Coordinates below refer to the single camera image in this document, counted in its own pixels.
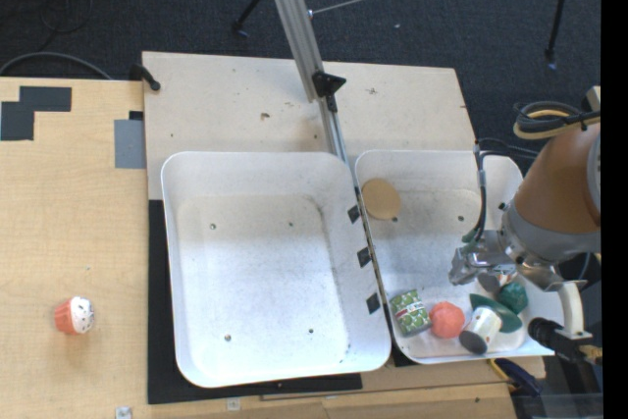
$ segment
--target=brown cylinder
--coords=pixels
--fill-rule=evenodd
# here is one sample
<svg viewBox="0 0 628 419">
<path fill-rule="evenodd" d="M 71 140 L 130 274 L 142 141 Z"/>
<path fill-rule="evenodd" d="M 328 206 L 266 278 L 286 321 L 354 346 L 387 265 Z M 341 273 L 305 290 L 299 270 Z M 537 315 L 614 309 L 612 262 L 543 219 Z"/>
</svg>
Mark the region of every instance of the brown cylinder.
<svg viewBox="0 0 628 419">
<path fill-rule="evenodd" d="M 594 233 L 601 215 L 590 193 L 589 151 L 601 132 L 597 123 L 551 138 L 530 167 L 514 197 L 523 219 L 558 233 Z"/>
</svg>

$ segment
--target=black bracket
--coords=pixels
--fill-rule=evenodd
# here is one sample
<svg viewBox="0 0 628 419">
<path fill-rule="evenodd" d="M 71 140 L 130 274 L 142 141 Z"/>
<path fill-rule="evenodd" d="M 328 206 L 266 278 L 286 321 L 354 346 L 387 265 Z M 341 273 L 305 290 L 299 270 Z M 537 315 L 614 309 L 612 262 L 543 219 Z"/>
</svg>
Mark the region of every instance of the black bracket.
<svg viewBox="0 0 628 419">
<path fill-rule="evenodd" d="M 150 88 L 153 91 L 158 91 L 161 88 L 161 84 L 155 80 L 155 78 L 148 72 L 146 67 L 133 63 L 129 70 L 129 80 L 146 80 L 150 84 Z"/>
<path fill-rule="evenodd" d="M 337 112 L 338 105 L 334 95 L 336 94 L 336 91 L 338 91 L 346 82 L 346 79 L 318 71 L 314 73 L 312 80 L 314 81 L 316 94 L 318 94 L 320 98 L 325 97 L 327 100 L 327 108 L 331 112 Z"/>
</svg>

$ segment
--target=tan circle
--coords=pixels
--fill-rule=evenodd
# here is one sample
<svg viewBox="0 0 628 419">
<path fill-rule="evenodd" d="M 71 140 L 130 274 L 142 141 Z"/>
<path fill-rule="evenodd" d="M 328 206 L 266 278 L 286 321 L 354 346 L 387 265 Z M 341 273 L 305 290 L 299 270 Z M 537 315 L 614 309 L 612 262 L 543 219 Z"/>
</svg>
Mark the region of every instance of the tan circle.
<svg viewBox="0 0 628 419">
<path fill-rule="evenodd" d="M 396 189 L 384 179 L 372 179 L 362 186 L 366 212 L 378 220 L 390 220 L 399 214 L 401 198 Z"/>
</svg>

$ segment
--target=empty white tray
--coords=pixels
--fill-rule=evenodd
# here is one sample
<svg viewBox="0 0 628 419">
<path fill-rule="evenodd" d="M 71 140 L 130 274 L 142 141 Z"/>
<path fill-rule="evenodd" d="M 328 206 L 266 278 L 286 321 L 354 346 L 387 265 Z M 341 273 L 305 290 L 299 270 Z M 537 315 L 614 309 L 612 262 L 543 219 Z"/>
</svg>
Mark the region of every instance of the empty white tray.
<svg viewBox="0 0 628 419">
<path fill-rule="evenodd" d="M 485 158 L 488 210 L 486 229 L 498 229 L 501 202 L 508 202 L 520 185 L 521 172 L 505 157 Z M 461 238 L 475 225 L 480 212 L 477 167 L 470 151 L 387 151 L 362 154 L 355 165 L 359 186 L 375 178 L 391 183 L 401 198 L 397 220 L 367 218 L 375 257 L 387 299 L 416 288 L 428 311 L 439 301 L 459 306 L 467 321 L 472 309 L 470 293 L 490 296 L 477 282 L 453 286 L 447 277 Z M 523 327 L 512 334 L 497 334 L 485 355 L 465 349 L 457 338 L 445 340 L 430 330 L 405 337 L 392 322 L 399 349 L 418 363 L 551 355 L 553 351 L 530 338 L 528 323 L 541 316 L 563 323 L 557 293 L 547 293 L 523 279 L 529 305 L 520 314 Z"/>
<path fill-rule="evenodd" d="M 381 367 L 391 337 L 350 170 L 323 152 L 162 168 L 177 363 L 218 388 Z"/>
</svg>

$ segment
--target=gray tape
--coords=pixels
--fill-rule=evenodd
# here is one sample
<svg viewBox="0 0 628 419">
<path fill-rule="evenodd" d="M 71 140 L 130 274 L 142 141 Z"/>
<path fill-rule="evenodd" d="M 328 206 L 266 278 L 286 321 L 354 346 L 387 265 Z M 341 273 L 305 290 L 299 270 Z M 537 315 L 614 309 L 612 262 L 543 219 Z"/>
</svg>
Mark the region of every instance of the gray tape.
<svg viewBox="0 0 628 419">
<path fill-rule="evenodd" d="M 114 121 L 116 168 L 141 170 L 146 168 L 144 121 L 119 119 Z"/>
</svg>

